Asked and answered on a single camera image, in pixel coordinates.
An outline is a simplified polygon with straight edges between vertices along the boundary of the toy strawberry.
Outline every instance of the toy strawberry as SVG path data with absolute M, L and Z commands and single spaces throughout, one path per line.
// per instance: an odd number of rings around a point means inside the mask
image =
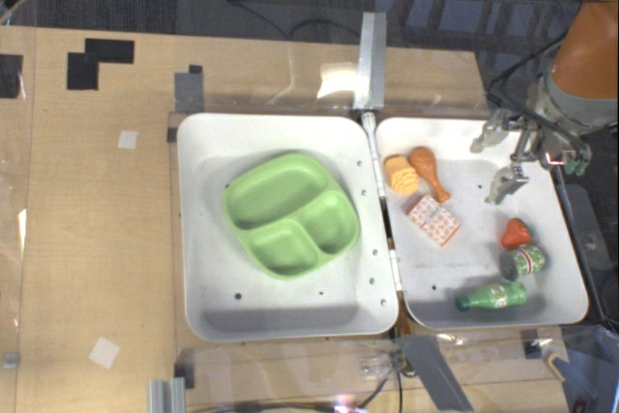
M 527 243 L 531 243 L 531 231 L 527 224 L 517 218 L 509 219 L 501 238 L 501 245 L 504 248 L 514 248 Z

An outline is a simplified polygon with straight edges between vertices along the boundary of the toy chicken drumstick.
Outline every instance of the toy chicken drumstick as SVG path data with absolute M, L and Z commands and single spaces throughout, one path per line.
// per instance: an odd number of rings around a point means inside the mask
M 434 157 L 434 154 L 429 148 L 416 148 L 410 154 L 408 161 L 415 167 L 417 173 L 434 188 L 436 199 L 439 203 L 443 203 L 452 197 L 443 189 L 438 180 L 438 175 L 436 174 L 436 157 Z

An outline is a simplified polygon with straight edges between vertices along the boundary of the green bottle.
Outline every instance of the green bottle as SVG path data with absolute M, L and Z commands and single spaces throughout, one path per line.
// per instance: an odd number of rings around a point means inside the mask
M 458 296 L 456 307 L 460 311 L 467 311 L 472 308 L 498 310 L 524 305 L 526 300 L 526 288 L 522 282 L 504 282 L 502 284 L 484 285 L 473 294 Z

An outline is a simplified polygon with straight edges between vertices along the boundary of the white tray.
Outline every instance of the white tray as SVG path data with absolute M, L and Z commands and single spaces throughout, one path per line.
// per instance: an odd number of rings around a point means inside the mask
M 439 247 L 413 224 L 404 211 L 423 193 L 403 197 L 386 188 L 399 269 L 411 315 L 432 329 L 570 324 L 581 320 L 588 297 L 550 174 L 537 162 L 526 163 L 527 185 L 501 205 L 485 203 L 494 173 L 509 164 L 517 133 L 482 154 L 469 147 L 482 130 L 481 121 L 391 118 L 376 131 L 381 160 L 427 146 L 437 158 L 439 179 L 452 194 L 445 208 L 461 228 Z M 536 231 L 546 267 L 522 279 L 529 301 L 500 311 L 458 311 L 454 299 L 479 285 L 501 281 L 498 259 L 507 220 L 519 217 Z
M 339 117 L 196 114 L 178 131 L 186 314 L 203 339 L 379 334 L 398 315 L 385 228 L 363 129 Z M 250 259 L 222 211 L 225 186 L 273 157 L 318 159 L 352 201 L 359 241 L 297 280 Z

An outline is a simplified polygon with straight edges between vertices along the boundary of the bottle label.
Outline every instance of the bottle label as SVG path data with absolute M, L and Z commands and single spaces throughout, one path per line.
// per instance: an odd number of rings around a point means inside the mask
M 491 284 L 490 294 L 496 309 L 503 309 L 507 306 L 507 291 L 501 284 Z
M 517 271 L 521 276 L 540 272 L 545 266 L 545 256 L 542 250 L 534 245 L 519 247 L 510 252 L 514 258 Z

